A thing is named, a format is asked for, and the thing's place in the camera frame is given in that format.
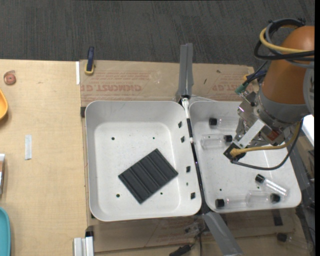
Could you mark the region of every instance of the wire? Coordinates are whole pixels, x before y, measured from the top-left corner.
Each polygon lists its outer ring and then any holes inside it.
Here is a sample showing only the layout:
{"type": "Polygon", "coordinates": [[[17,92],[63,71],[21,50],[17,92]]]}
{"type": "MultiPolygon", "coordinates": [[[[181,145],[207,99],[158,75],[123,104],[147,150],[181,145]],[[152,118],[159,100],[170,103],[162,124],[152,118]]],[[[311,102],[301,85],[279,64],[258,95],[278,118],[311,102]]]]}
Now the wire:
{"type": "Polygon", "coordinates": [[[264,61],[277,61],[277,60],[287,60],[287,59],[296,59],[296,58],[302,58],[307,56],[314,56],[315,51],[305,51],[305,52],[298,52],[298,53],[288,53],[288,54],[281,54],[281,55],[260,55],[259,54],[259,48],[262,45],[261,41],[258,41],[254,48],[254,57],[256,57],[258,60],[264,60],[264,61]]]}
{"type": "MultiPolygon", "coordinates": [[[[266,41],[268,43],[274,44],[272,42],[272,40],[271,40],[271,37],[275,32],[274,30],[278,29],[278,26],[279,26],[278,24],[281,24],[283,21],[284,21],[283,19],[279,19],[277,21],[271,22],[266,27],[264,35],[265,35],[265,39],[266,39],[266,41]]],[[[269,50],[274,55],[282,55],[282,53],[280,51],[277,51],[277,50],[274,50],[274,49],[269,49],[269,50]]],[[[295,58],[294,60],[286,59],[286,61],[291,63],[292,65],[296,65],[296,66],[304,68],[304,69],[314,69],[315,68],[315,64],[314,64],[315,58],[314,57],[301,57],[301,58],[295,58]],[[301,62],[296,62],[296,61],[312,62],[312,63],[306,64],[306,63],[301,63],[301,62]]]]}
{"type": "Polygon", "coordinates": [[[315,60],[315,58],[308,57],[308,56],[314,56],[315,55],[314,50],[306,51],[306,50],[300,50],[300,49],[285,48],[285,47],[275,45],[271,40],[271,36],[279,28],[290,27],[290,28],[295,29],[295,28],[302,27],[304,25],[305,25],[305,21],[303,21],[303,19],[284,18],[284,19],[279,19],[276,21],[270,21],[270,24],[266,28],[264,28],[259,35],[260,40],[258,41],[258,43],[255,46],[254,56],[259,60],[273,61],[273,60],[289,60],[290,59],[290,60],[295,60],[295,61],[313,62],[315,60]],[[274,56],[259,55],[259,53],[258,53],[259,48],[262,44],[265,45],[269,49],[269,51],[274,54],[274,56]],[[281,51],[287,51],[287,52],[291,52],[291,53],[282,54],[281,51]]]}
{"type": "Polygon", "coordinates": [[[259,78],[262,78],[262,77],[265,77],[266,76],[266,74],[267,74],[267,71],[266,72],[264,72],[264,73],[261,73],[261,74],[258,74],[258,75],[256,75],[256,76],[251,76],[250,78],[248,78],[243,84],[245,84],[245,83],[251,83],[253,80],[255,80],[255,79],[259,79],[259,78]]]}
{"type": "Polygon", "coordinates": [[[267,30],[266,27],[264,29],[262,29],[262,31],[260,32],[259,38],[260,38],[261,43],[264,46],[266,46],[267,48],[273,49],[273,50],[276,50],[276,51],[292,53],[292,54],[305,53],[306,52],[306,50],[286,48],[286,47],[277,46],[275,44],[269,43],[268,41],[265,40],[265,37],[264,37],[266,30],[267,30]]]}
{"type": "Polygon", "coordinates": [[[252,168],[252,169],[256,169],[256,170],[263,170],[263,171],[273,171],[273,170],[276,170],[276,169],[280,168],[281,166],[284,165],[284,163],[287,161],[287,159],[291,155],[292,151],[294,150],[294,147],[295,147],[295,145],[296,145],[296,143],[298,141],[299,134],[301,132],[302,126],[303,126],[303,122],[301,121],[300,122],[300,126],[299,126],[299,130],[298,130],[298,134],[297,134],[295,140],[293,141],[292,146],[288,151],[288,154],[285,156],[285,158],[282,160],[282,162],[279,163],[278,165],[276,165],[274,167],[260,167],[260,166],[246,164],[246,163],[243,163],[243,162],[238,162],[236,160],[231,161],[231,163],[233,163],[235,165],[238,165],[238,166],[243,166],[243,167],[252,168]]]}
{"type": "Polygon", "coordinates": [[[309,227],[309,229],[313,231],[314,234],[316,234],[316,231],[312,227],[309,227]]]}
{"type": "Polygon", "coordinates": [[[260,67],[258,67],[258,69],[252,74],[250,75],[250,78],[247,78],[242,84],[244,85],[245,83],[250,83],[251,81],[249,81],[252,77],[254,77],[266,64],[268,63],[268,61],[265,61],[264,63],[262,63],[262,65],[260,67]]]}
{"type": "Polygon", "coordinates": [[[242,153],[246,153],[249,151],[283,149],[283,148],[289,146],[298,136],[298,132],[300,130],[300,123],[301,123],[301,121],[296,125],[292,138],[288,142],[286,142],[285,144],[278,145],[278,146],[255,146],[255,147],[242,148],[242,149],[241,148],[233,148],[230,151],[230,155],[235,158],[237,155],[240,155],[242,153]]]}
{"type": "Polygon", "coordinates": [[[202,239],[201,239],[202,232],[199,235],[199,244],[200,244],[200,256],[203,256],[203,248],[202,248],[202,239]]]}

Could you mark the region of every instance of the wooden table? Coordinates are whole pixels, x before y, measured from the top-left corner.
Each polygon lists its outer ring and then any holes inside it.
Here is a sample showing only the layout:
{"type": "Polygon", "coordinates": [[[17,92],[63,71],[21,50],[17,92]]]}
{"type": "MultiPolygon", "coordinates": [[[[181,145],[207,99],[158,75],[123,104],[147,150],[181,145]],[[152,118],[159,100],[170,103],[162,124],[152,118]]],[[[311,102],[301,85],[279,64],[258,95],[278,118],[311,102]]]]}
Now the wooden table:
{"type": "MultiPolygon", "coordinates": [[[[11,256],[71,256],[84,237],[87,205],[80,86],[72,61],[0,60],[0,75],[15,70],[16,83],[0,88],[8,114],[0,121],[0,153],[6,157],[0,207],[11,225],[11,256]],[[25,160],[25,135],[32,158],[25,160]]],[[[295,230],[303,234],[298,218],[295,230]]],[[[276,243],[275,235],[237,239],[245,255],[308,255],[276,243]]],[[[108,256],[168,255],[177,246],[99,253],[108,256]]],[[[222,255],[207,242],[204,255],[222,255]]],[[[199,255],[195,245],[189,255],[199,255]]]]}

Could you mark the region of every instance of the black cap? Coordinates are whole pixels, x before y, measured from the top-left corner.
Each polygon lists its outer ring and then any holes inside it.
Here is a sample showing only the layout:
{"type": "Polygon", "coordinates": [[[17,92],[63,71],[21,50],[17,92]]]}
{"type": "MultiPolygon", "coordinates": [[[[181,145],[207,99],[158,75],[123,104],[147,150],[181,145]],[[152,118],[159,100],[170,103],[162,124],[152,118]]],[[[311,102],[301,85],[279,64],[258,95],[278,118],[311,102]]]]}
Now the black cap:
{"type": "Polygon", "coordinates": [[[216,208],[222,208],[225,206],[225,200],[223,199],[216,199],[215,200],[215,207],[216,208]]]}
{"type": "Polygon", "coordinates": [[[216,118],[210,118],[209,119],[209,125],[210,126],[216,126],[218,123],[218,120],[216,118]]]}
{"type": "Polygon", "coordinates": [[[232,142],[232,135],[224,135],[223,136],[224,138],[224,142],[232,142]]]}
{"type": "Polygon", "coordinates": [[[255,181],[258,182],[258,183],[263,183],[265,180],[265,177],[258,174],[256,177],[255,177],[255,181]]]}
{"type": "Polygon", "coordinates": [[[86,231],[85,232],[85,237],[88,238],[88,237],[93,237],[94,236],[94,232],[93,231],[86,231]]]}
{"type": "Polygon", "coordinates": [[[278,233],[276,235],[276,239],[278,239],[278,241],[281,241],[281,242],[287,241],[287,238],[288,238],[288,236],[284,233],[278,233]]]}
{"type": "Polygon", "coordinates": [[[280,196],[278,194],[272,193],[270,195],[272,203],[278,203],[280,201],[280,196]]]}

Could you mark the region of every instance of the clear vial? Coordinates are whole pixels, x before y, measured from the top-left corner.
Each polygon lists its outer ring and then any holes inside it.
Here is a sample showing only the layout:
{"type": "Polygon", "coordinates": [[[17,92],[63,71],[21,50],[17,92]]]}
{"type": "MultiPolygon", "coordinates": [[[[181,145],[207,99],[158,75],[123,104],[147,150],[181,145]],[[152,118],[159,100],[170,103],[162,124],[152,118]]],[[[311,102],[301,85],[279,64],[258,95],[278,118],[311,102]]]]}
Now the clear vial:
{"type": "Polygon", "coordinates": [[[311,252],[314,249],[314,245],[311,241],[308,241],[304,237],[300,237],[295,234],[278,233],[276,238],[284,245],[293,246],[304,251],[311,252]]]}
{"type": "Polygon", "coordinates": [[[280,201],[280,196],[275,193],[264,191],[249,191],[245,197],[245,202],[248,207],[264,207],[276,204],[280,201]]]}
{"type": "Polygon", "coordinates": [[[280,195],[283,199],[288,196],[289,189],[273,182],[271,179],[266,178],[260,174],[255,177],[255,181],[261,186],[265,191],[270,191],[272,193],[280,195]]]}
{"type": "Polygon", "coordinates": [[[231,135],[224,135],[222,133],[203,134],[200,139],[201,147],[204,149],[224,147],[227,143],[232,142],[231,135]]]}
{"type": "Polygon", "coordinates": [[[211,117],[209,118],[210,128],[232,128],[239,121],[239,117],[222,116],[222,117],[211,117]]]}
{"type": "Polygon", "coordinates": [[[233,195],[218,198],[215,200],[215,207],[217,209],[240,209],[246,208],[246,195],[233,195]]]}

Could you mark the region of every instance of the white plastic container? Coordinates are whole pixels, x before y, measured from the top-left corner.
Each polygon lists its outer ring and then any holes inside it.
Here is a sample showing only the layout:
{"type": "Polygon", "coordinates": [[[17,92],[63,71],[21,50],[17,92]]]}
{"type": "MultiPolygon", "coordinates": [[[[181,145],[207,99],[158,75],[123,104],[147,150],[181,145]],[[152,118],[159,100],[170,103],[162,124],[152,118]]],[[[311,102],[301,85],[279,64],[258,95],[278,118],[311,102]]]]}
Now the white plastic container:
{"type": "MultiPolygon", "coordinates": [[[[224,156],[224,151],[229,144],[206,149],[201,146],[202,135],[224,134],[232,135],[233,138],[236,136],[239,122],[236,110],[239,104],[240,102],[195,101],[189,106],[193,140],[201,172],[205,202],[212,211],[218,213],[294,208],[298,206],[302,198],[301,190],[292,163],[288,159],[279,169],[259,171],[261,175],[272,177],[274,181],[285,182],[285,186],[290,188],[290,193],[285,200],[280,200],[276,204],[255,204],[252,207],[216,207],[216,199],[223,199],[230,195],[246,195],[248,191],[262,190],[261,186],[255,182],[257,172],[254,169],[232,164],[224,156]],[[212,127],[209,125],[209,119],[212,117],[222,119],[225,117],[231,123],[228,127],[221,128],[219,125],[212,127]]],[[[248,152],[239,162],[261,167],[273,167],[278,165],[287,153],[286,148],[252,151],[248,152]]]]}
{"type": "Polygon", "coordinates": [[[89,205],[97,219],[192,216],[199,211],[202,200],[186,114],[178,103],[94,101],[86,107],[85,123],[89,205]],[[118,175],[155,149],[178,175],[140,204],[118,175]]]}

